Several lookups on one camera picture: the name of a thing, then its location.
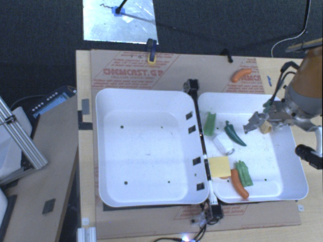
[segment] yellow sponge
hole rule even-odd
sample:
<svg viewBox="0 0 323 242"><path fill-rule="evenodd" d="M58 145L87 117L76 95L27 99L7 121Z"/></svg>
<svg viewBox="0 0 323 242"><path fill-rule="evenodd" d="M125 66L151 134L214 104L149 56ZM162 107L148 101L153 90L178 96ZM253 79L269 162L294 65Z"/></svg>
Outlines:
<svg viewBox="0 0 323 242"><path fill-rule="evenodd" d="M229 157L212 157L208 158L211 177L228 177L231 176Z"/></svg>

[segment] metal plate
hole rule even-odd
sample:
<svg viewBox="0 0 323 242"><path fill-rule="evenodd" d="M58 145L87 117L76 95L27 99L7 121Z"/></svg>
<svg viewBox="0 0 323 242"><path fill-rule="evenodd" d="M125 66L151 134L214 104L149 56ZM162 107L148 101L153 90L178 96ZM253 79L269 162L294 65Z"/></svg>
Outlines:
<svg viewBox="0 0 323 242"><path fill-rule="evenodd" d="M128 0L125 13L115 16L112 8L123 0L83 0L84 40L145 44L157 39L152 0Z"/></svg>

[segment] toy chili pepper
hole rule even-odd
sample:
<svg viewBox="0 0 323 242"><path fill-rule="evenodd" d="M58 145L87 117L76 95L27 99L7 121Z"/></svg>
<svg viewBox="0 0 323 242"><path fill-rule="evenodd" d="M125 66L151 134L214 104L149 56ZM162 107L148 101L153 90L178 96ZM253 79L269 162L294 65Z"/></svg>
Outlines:
<svg viewBox="0 0 323 242"><path fill-rule="evenodd" d="M233 128L233 125L229 124L229 121L226 121L226 126L224 127L224 130L226 131L226 134L230 137L232 141L241 146L247 146L237 135L236 131Z"/></svg>

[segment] white cable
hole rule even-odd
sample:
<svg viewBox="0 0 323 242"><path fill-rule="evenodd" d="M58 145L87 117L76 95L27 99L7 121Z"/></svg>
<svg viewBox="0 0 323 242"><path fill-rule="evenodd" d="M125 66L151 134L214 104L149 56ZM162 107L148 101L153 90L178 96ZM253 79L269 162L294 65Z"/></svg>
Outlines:
<svg viewBox="0 0 323 242"><path fill-rule="evenodd" d="M311 0L309 0L309 4L308 4L308 12L307 12L307 16L306 16L305 27L304 27L304 29L302 30L302 32L301 32L301 33L299 33L296 37L283 39L283 40L281 40L281 41L278 41L275 45L273 45L272 50L271 50L272 57L274 57L274 54L273 54L274 48L275 48L279 43L282 43L282 42L287 41L287 40L291 40L291 39L299 38L300 36L302 36L302 35L306 32L306 27L307 27L308 15L309 15L309 12L310 12L310 8L311 8Z"/></svg>

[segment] blue clamp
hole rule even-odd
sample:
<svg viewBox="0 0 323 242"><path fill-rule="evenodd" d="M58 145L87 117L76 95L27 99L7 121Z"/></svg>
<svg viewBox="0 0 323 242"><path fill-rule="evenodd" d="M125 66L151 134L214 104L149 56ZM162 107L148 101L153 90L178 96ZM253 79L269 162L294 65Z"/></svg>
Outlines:
<svg viewBox="0 0 323 242"><path fill-rule="evenodd" d="M157 47L157 40L149 38L146 43L145 51L149 52L148 55L148 63L154 64L156 62L156 47Z"/></svg>
<svg viewBox="0 0 323 242"><path fill-rule="evenodd" d="M119 6L115 6L115 7L112 7L112 8L111 8L113 15L114 15L114 16L116 16L116 17L120 17L120 16L122 16L122 14L125 14L125 13L126 13L126 10L125 10L123 7L121 7L121 11L120 11L120 13L119 13L119 14L117 14L117 13L116 13L116 9L117 9L118 7L119 7Z"/></svg>

